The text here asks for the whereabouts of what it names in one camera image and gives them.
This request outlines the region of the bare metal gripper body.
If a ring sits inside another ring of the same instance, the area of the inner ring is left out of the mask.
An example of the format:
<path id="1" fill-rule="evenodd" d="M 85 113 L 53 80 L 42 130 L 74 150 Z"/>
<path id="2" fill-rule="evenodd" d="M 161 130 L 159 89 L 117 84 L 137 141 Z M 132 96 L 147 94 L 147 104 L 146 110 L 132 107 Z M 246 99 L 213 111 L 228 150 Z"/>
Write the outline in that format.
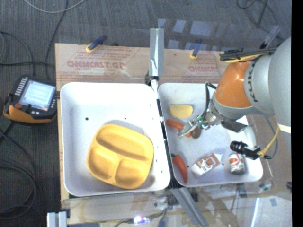
<path id="1" fill-rule="evenodd" d="M 193 129 L 200 128 L 207 130 L 213 125 L 220 124 L 222 120 L 223 118 L 220 114 L 213 111 L 207 111 L 206 113 L 197 116 L 195 119 L 190 120 L 189 123 Z"/>

